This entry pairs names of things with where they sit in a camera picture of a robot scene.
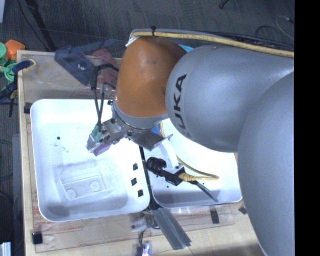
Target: yellow cable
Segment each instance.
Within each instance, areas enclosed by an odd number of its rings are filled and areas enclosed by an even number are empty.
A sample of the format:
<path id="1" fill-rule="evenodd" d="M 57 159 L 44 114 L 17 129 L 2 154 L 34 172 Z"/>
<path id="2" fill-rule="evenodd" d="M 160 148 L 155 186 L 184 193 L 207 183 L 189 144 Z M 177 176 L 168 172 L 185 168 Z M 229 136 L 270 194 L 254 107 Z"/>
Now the yellow cable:
<path id="1" fill-rule="evenodd" d="M 178 176 L 181 180 L 183 180 L 184 182 L 194 182 L 196 180 L 206 180 L 206 181 L 216 181 L 219 179 L 216 178 L 216 177 L 197 177 L 197 176 L 193 176 L 193 175 L 190 175 L 188 173 L 180 173 L 179 176 Z"/>
<path id="2" fill-rule="evenodd" d="M 218 180 L 219 179 L 219 176 L 217 175 L 214 175 L 214 174 L 210 174 L 210 173 L 206 173 L 206 172 L 203 172 L 203 171 L 199 171 L 195 168 L 192 168 L 190 165 L 188 165 L 187 163 L 185 163 L 184 161 L 182 161 L 178 156 L 176 157 L 178 159 L 178 161 L 183 164 L 185 167 L 187 167 L 188 169 L 190 169 L 191 171 L 194 171 L 195 173 L 198 173 L 198 174 L 202 174 L 202 175 L 205 175 L 205 176 L 209 176 L 210 177 L 210 180 L 212 181 L 215 181 L 215 180 Z"/>
<path id="3" fill-rule="evenodd" d="M 36 61 L 33 58 L 30 58 L 29 61 L 31 61 L 33 63 L 33 65 L 28 66 L 27 68 L 25 68 L 24 70 L 28 71 L 30 68 L 32 68 L 33 66 L 37 65 Z"/>
<path id="4" fill-rule="evenodd" d="M 283 56 L 288 58 L 295 57 L 295 53 L 293 51 L 273 49 L 273 48 L 253 45 L 245 42 L 239 42 L 239 41 L 234 41 L 230 39 L 204 35 L 204 34 L 203 35 L 202 34 L 183 34 L 183 33 L 170 33 L 170 32 L 157 32 L 157 31 L 155 31 L 153 34 L 152 31 L 136 31 L 130 35 L 131 38 L 139 37 L 139 36 L 140 37 L 155 36 L 155 37 L 165 37 L 165 38 L 175 38 L 175 39 L 203 40 L 203 41 L 215 42 L 215 43 L 224 44 L 228 46 L 243 48 L 247 50 L 252 50 L 252 51 L 265 53 L 265 54 L 272 54 L 272 55 Z"/>
<path id="5" fill-rule="evenodd" d="M 160 132 L 161 132 L 162 137 L 166 137 L 166 135 L 165 135 L 165 130 L 164 130 L 164 125 L 163 125 L 162 121 L 160 122 Z M 198 180 L 216 181 L 216 180 L 219 179 L 219 176 L 217 176 L 217 175 L 210 174 L 210 173 L 206 173 L 206 172 L 203 172 L 203 171 L 200 171 L 200 170 L 197 170 L 197 169 L 191 167 L 190 165 L 188 165 L 187 163 L 185 163 L 184 161 L 182 161 L 177 155 L 176 155 L 176 158 L 178 159 L 178 161 L 179 161 L 181 164 L 183 164 L 185 167 L 187 167 L 187 168 L 190 169 L 191 171 L 194 171 L 195 173 L 198 173 L 198 174 L 201 174 L 201 175 L 208 176 L 208 177 L 197 177 Z"/>

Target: orange toy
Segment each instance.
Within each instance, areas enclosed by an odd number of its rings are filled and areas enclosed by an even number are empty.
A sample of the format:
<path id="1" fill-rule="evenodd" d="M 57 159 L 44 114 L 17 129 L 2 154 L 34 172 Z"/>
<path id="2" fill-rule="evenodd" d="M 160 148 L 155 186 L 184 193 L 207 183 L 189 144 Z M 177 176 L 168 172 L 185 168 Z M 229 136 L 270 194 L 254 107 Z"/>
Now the orange toy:
<path id="1" fill-rule="evenodd" d="M 4 45 L 6 47 L 6 54 L 3 56 L 3 58 L 12 61 L 17 60 L 18 50 L 24 50 L 26 48 L 24 44 L 13 39 L 10 39 Z"/>

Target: purple object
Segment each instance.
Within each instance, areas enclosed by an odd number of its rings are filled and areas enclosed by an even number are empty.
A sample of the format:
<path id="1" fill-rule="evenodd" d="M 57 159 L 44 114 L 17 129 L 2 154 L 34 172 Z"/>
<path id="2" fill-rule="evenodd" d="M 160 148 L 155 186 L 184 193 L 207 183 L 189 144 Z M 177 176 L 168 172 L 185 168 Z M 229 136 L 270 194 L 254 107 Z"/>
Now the purple object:
<path id="1" fill-rule="evenodd" d="M 110 147 L 111 147 L 111 143 L 109 144 L 100 144 L 99 147 L 97 147 L 94 151 L 93 151 L 93 154 L 97 157 L 99 156 L 100 154 L 106 152 Z"/>

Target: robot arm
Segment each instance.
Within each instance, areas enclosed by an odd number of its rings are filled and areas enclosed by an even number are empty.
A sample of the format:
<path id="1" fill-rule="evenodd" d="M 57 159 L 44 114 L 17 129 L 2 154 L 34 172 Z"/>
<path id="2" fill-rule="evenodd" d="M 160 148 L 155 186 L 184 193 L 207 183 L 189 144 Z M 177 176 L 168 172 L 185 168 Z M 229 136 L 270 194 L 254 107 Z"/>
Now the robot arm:
<path id="1" fill-rule="evenodd" d="M 141 37 L 122 59 L 112 119 L 87 148 L 101 153 L 121 138 L 151 150 L 150 131 L 170 118 L 190 140 L 238 152 L 244 203 L 268 256 L 295 255 L 294 59 L 212 44 L 186 52 L 161 37 Z"/>

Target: wooden table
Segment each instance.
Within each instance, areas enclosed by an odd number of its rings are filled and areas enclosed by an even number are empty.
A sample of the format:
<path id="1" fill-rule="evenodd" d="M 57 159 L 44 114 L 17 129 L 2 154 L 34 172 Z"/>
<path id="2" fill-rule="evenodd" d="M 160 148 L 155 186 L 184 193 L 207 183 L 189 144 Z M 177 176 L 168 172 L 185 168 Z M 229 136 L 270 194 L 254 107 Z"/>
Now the wooden table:
<path id="1" fill-rule="evenodd" d="M 35 169 L 33 163 L 32 137 L 30 130 L 30 116 L 25 113 L 26 103 L 33 103 L 43 98 L 52 99 L 86 99 L 91 94 L 87 94 L 88 88 L 81 86 L 71 75 L 54 61 L 54 53 L 19 50 L 17 62 L 36 58 L 37 73 L 35 70 L 23 70 L 18 73 L 18 100 L 19 100 L 19 127 L 21 142 L 21 166 L 22 166 L 22 200 L 23 200 L 23 224 L 24 224 L 24 250 L 26 256 L 48 255 L 48 256 L 134 256 L 136 254 L 138 235 L 133 233 L 137 239 L 119 237 L 117 241 L 106 240 L 104 243 L 87 245 L 79 244 L 66 249 L 41 248 L 44 245 L 34 245 L 32 233 L 35 227 L 42 225 L 37 215 L 37 194 L 34 190 Z M 191 223 L 191 227 L 198 225 L 199 230 L 187 231 L 191 239 L 191 246 L 182 250 L 173 250 L 163 234 L 147 236 L 143 242 L 150 242 L 152 255 L 161 256 L 191 256 L 191 255 L 220 255 L 220 256 L 263 256 L 259 247 L 257 237 L 252 228 L 247 214 L 243 214 L 238 209 L 243 202 L 225 205 L 221 211 L 228 209 L 225 215 L 232 218 L 226 220 L 226 224 L 204 228 L 201 223 Z M 195 221 L 204 220 L 205 216 L 195 218 Z M 117 221 L 110 225 L 117 227 Z M 65 239 L 74 236 L 71 232 L 65 233 Z"/>

